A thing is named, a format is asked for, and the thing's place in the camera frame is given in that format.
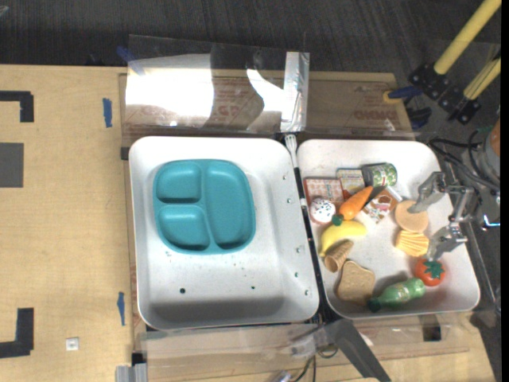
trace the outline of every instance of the toy bread slice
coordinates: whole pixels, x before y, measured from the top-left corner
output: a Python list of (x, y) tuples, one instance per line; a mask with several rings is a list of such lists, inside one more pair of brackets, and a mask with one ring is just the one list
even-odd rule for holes
[(335, 293), (339, 300), (365, 306), (373, 295), (375, 273), (348, 260), (343, 265), (340, 284)]
[(409, 232), (404, 229), (396, 237), (396, 248), (407, 255), (419, 257), (428, 251), (429, 239), (421, 233)]

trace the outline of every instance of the toy tomato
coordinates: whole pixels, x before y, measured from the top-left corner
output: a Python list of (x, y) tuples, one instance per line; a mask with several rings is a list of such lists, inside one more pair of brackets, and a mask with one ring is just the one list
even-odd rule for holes
[(437, 260), (419, 259), (415, 265), (415, 277), (418, 277), (426, 286), (438, 286), (445, 277), (445, 269)]

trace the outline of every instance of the cardboard surface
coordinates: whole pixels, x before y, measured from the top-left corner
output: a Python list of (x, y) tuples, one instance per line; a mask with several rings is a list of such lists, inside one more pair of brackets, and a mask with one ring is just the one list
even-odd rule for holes
[[(0, 66), (2, 89), (31, 91), (35, 101), (35, 123), (19, 122), (19, 103), (0, 102), (0, 141), (25, 147), (24, 187), (0, 188), (2, 341), (14, 339), (17, 309), (34, 309), (34, 349), (1, 359), (0, 380), (112, 381), (130, 363), (121, 71)], [(113, 102), (111, 128), (103, 98)], [(80, 349), (66, 351), (70, 337)]]

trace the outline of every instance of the toy carrot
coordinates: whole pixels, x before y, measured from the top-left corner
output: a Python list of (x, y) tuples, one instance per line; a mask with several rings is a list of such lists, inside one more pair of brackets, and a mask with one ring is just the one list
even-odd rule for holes
[(352, 220), (367, 203), (372, 191), (373, 187), (369, 185), (361, 189), (358, 193), (353, 194), (341, 204), (340, 210), (338, 211), (339, 215), (343, 216), (344, 220)]

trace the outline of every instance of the blue tape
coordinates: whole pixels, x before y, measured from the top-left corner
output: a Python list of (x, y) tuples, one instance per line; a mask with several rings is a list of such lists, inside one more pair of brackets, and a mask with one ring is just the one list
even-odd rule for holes
[(113, 118), (113, 111), (111, 110), (111, 101), (103, 98), (103, 116), (106, 127), (112, 127), (111, 119)]
[(124, 302), (124, 293), (119, 291), (119, 298), (117, 299), (117, 307), (119, 308), (120, 321), (122, 327), (126, 325), (126, 303)]
[(396, 89), (395, 91), (389, 93), (387, 96), (389, 96), (390, 99), (409, 99), (419, 95), (422, 95), (421, 89), (416, 88), (415, 86), (407, 86), (404, 88)]

